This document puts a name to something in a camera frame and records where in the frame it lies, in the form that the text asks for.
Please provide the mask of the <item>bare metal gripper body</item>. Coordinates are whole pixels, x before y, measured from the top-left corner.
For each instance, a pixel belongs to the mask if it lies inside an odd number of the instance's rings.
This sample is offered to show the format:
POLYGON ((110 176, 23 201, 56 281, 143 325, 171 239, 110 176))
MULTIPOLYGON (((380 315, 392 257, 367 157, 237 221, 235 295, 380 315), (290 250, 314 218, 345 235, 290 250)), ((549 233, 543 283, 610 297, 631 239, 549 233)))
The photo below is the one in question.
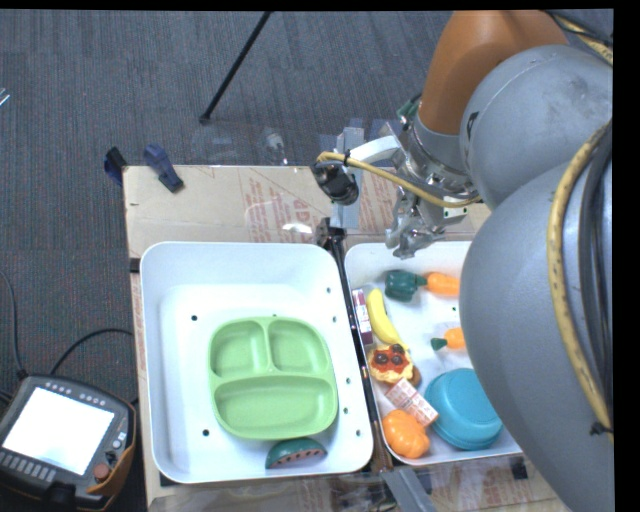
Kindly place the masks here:
POLYGON ((467 204, 442 206, 400 186, 391 236, 400 239, 409 235, 441 235, 449 226, 463 220, 471 201, 480 200, 479 193, 465 172, 451 168, 429 154, 416 135, 399 135, 397 140, 400 148, 392 162, 401 178, 438 201, 467 204))

